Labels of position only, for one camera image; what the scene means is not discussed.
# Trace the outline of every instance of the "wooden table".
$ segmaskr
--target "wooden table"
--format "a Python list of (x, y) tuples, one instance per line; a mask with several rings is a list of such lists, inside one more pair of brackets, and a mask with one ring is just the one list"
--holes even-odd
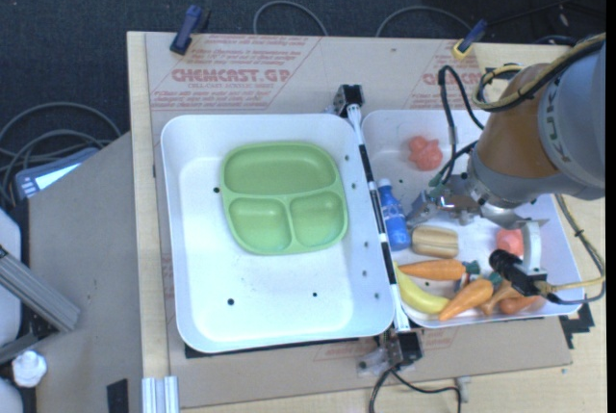
[[(353, 39), (346, 39), (353, 47)], [(370, 39), (362, 39), (370, 46)], [(144, 377), (169, 375), (167, 323), (163, 299), (163, 278), (158, 231), (155, 179), (152, 175), (153, 146), (147, 56), (144, 33), (127, 36), (129, 87), (131, 100), (132, 142), (141, 297), (141, 349)], [(481, 43), (475, 47), (480, 67), (504, 62), (549, 62), (555, 49), (545, 46)], [(597, 201), (570, 200), (570, 207), (588, 238), (604, 255), (604, 199)], [(581, 243), (567, 230), (572, 251), (582, 278), (596, 276), (596, 270)], [(589, 289), (592, 295), (595, 289)], [(566, 368), (549, 368), (515, 373), (474, 376), (468, 386), (469, 402), (464, 409), (475, 412), (606, 411), (606, 323), (605, 300), (590, 304), (595, 326), (590, 333), (574, 337), (573, 364)], [(421, 384), (423, 387), (451, 385), (451, 381)], [(370, 389), (357, 389), (294, 398), (224, 404), (191, 409), (191, 412), (254, 412), (272, 411), (365, 411)], [(378, 396), (377, 409), (382, 411), (455, 411), (453, 393), (422, 395), (411, 393), (404, 386), (388, 386)]]

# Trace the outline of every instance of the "green plate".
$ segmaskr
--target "green plate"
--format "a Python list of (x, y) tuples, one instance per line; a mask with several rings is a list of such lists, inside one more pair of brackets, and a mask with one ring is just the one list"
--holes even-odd
[(220, 191), (235, 240), (258, 254), (321, 250), (347, 232), (340, 173), (309, 142), (241, 146), (222, 162)]

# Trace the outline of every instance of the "toy banana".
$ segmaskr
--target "toy banana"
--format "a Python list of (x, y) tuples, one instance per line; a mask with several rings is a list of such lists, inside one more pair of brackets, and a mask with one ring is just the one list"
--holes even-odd
[(449, 303), (446, 297), (432, 295), (422, 290), (415, 281), (398, 268), (397, 263), (394, 263), (394, 268), (400, 296), (407, 305), (425, 314), (438, 314)]

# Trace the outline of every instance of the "white tray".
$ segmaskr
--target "white tray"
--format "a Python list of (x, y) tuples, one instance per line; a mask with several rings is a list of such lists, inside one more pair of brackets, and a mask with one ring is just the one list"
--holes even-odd
[[(480, 130), (471, 121), (466, 111), (452, 111), (457, 127), (459, 148), (478, 139)], [(487, 113), (475, 113), (485, 123)], [(450, 145), (445, 112), (431, 110), (399, 110), (376, 111), (367, 115), (362, 123), (366, 139), (366, 149), (371, 159), (374, 178), (387, 177), (392, 181), (394, 195), (400, 200), (405, 212), (411, 209), (412, 202), (421, 190), (427, 187), (428, 181), (438, 169), (420, 171), (408, 160), (408, 141), (417, 135), (423, 135), (429, 140), (439, 140), (443, 151), (443, 162), (450, 157)], [(466, 170), (468, 157), (461, 157), (455, 166), (454, 173)], [(571, 248), (563, 232), (556, 206), (548, 195), (540, 196), (534, 205), (527, 204), (517, 210), (522, 217), (533, 219), (547, 219), (548, 222), (541, 227), (542, 258), (541, 265), (548, 272), (548, 281), (552, 284), (580, 281), (578, 267), (573, 258)], [(496, 235), (499, 227), (492, 222), (475, 217), (473, 223), (461, 226), (457, 220), (451, 219), (447, 214), (440, 214), (438, 218), (431, 219), (426, 224), (440, 225), (454, 229), (458, 233), (460, 251), (458, 259), (470, 262), (476, 260), (482, 268), (484, 275), (491, 272), (488, 258), (495, 247)], [(393, 259), (399, 264), (429, 259), (405, 249), (392, 252)], [(426, 281), (414, 278), (417, 283), (435, 295), (451, 297), (454, 284), (450, 282)], [(578, 300), (583, 298), (583, 289), (571, 289), (559, 293), (565, 300)], [(478, 310), (470, 310), (450, 321), (440, 322), (409, 307), (402, 305), (409, 318), (423, 327), (449, 327), (453, 325), (487, 323), (512, 319), (528, 319), (553, 315), (566, 315), (576, 312), (579, 305), (558, 305), (545, 302), (540, 308), (529, 308), (525, 312), (513, 316), (505, 316), (495, 311), (486, 317)]]
[[(258, 255), (234, 240), (220, 165), (256, 142), (322, 147), (341, 174), (348, 229), (335, 245)], [(184, 342), (219, 353), (375, 336), (394, 316), (387, 272), (356, 137), (329, 114), (179, 116), (161, 136), (176, 320)]]

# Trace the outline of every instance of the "table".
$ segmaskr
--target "table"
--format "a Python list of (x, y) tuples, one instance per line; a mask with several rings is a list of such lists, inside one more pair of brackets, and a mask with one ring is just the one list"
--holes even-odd
[[(168, 354), (167, 323), (164, 303), (164, 285), (161, 265), (161, 242), (159, 239), (157, 196), (155, 179), (152, 175), (154, 148), (148, 86), (148, 65), (146, 51), (147, 33), (131, 32), (127, 36), (129, 61), (129, 88), (131, 102), (131, 136), (133, 145), (133, 169), (136, 202), (137, 250), (139, 260), (139, 286), (141, 299), (141, 352), (143, 375), (145, 377), (165, 377), (170, 374)], [(329, 50), (340, 52), (334, 55), (338, 60), (383, 56), (369, 64), (376, 67), (388, 66), (386, 56), (395, 55), (404, 49), (406, 40), (388, 39), (317, 39), (318, 44), (329, 45)], [(551, 61), (559, 50), (537, 45), (504, 45), (481, 43), (475, 47), (479, 67), (501, 65), (504, 62)], [(405, 56), (406, 62), (425, 70), (428, 63), (422, 62), (422, 55)], [(340, 75), (329, 74), (332, 80), (344, 79)], [(333, 89), (337, 85), (321, 83), (320, 86)], [(592, 202), (571, 201), (571, 208), (579, 224), (604, 254), (604, 199)], [(585, 255), (581, 244), (568, 233), (572, 250), (576, 256), (582, 277), (595, 275), (594, 266)], [(530, 411), (546, 408), (552, 411), (606, 411), (606, 341), (605, 341), (605, 301), (590, 304), (595, 326), (589, 334), (574, 338), (572, 350), (573, 364), (565, 368), (521, 371), (504, 374), (473, 376), (468, 386), (468, 408), (473, 411)], [(250, 377), (239, 377), (249, 387)], [(451, 381), (436, 381), (422, 386), (451, 385)], [(367, 408), (370, 388), (327, 394), (305, 395), (300, 397), (253, 401), (251, 411), (361, 411)], [(455, 398), (447, 395), (409, 396), (403, 386), (384, 388), (378, 397), (378, 408), (396, 411), (410, 406), (417, 410), (454, 411)], [(228, 403), (209, 407), (199, 407), (190, 411), (233, 412), (245, 411), (244, 403)]]

